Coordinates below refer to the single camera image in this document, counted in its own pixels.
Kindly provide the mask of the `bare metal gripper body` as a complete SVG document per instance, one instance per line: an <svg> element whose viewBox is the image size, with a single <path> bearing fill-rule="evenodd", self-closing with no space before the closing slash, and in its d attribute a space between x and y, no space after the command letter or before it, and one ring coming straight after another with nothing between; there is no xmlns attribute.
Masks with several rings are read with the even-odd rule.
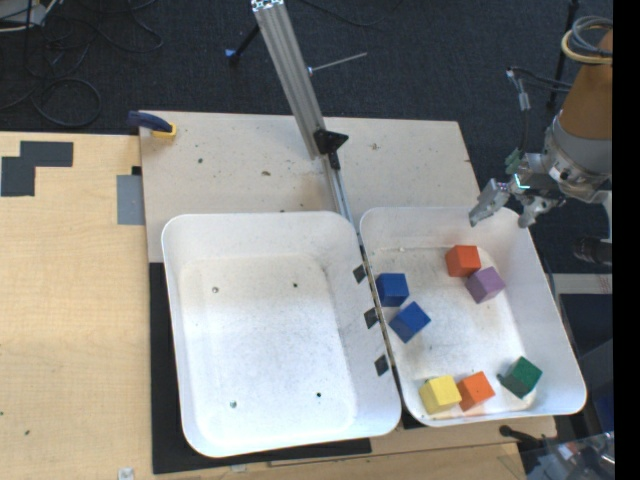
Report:
<svg viewBox="0 0 640 480"><path fill-rule="evenodd" d="M600 204L611 175L584 168L561 153L521 153L508 165L517 195Z"/></svg>

